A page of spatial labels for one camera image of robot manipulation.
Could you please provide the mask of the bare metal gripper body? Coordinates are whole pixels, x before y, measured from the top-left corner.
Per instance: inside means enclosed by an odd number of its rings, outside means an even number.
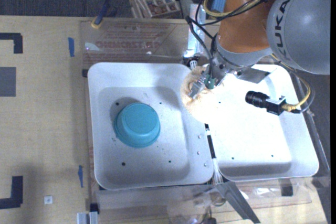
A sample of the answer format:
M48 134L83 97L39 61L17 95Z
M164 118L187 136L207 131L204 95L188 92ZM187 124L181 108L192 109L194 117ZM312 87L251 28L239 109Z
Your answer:
M227 74L233 74L236 78L242 78L250 70L251 67L236 66L220 56L213 56L209 79L213 86L219 86Z

